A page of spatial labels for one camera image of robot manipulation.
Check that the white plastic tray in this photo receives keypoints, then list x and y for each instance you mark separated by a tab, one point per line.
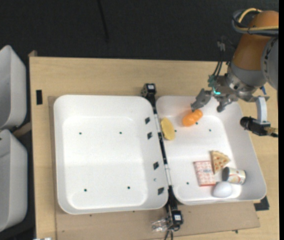
101	156
196	146

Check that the white egg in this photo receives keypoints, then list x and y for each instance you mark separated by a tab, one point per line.
222	189

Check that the small white and orange can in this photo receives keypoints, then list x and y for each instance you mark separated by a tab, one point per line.
235	176

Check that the pink patterned carton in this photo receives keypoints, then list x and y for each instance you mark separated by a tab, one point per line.
204	174

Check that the yellow toy biscuit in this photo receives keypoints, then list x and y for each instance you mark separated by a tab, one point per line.
168	129

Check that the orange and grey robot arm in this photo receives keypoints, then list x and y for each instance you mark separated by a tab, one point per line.
250	55

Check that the orange toy bread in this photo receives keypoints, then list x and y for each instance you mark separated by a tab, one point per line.
192	118

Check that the thin black and white rod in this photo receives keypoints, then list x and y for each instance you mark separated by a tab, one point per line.
162	147

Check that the toy pizza slice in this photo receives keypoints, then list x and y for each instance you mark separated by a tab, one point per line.
219	160

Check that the black cylinder on white bracket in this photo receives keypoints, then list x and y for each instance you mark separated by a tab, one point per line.
255	126

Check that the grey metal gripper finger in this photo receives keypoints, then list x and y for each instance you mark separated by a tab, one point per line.
201	99
223	105

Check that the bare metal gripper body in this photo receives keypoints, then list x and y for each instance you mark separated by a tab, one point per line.
232	89

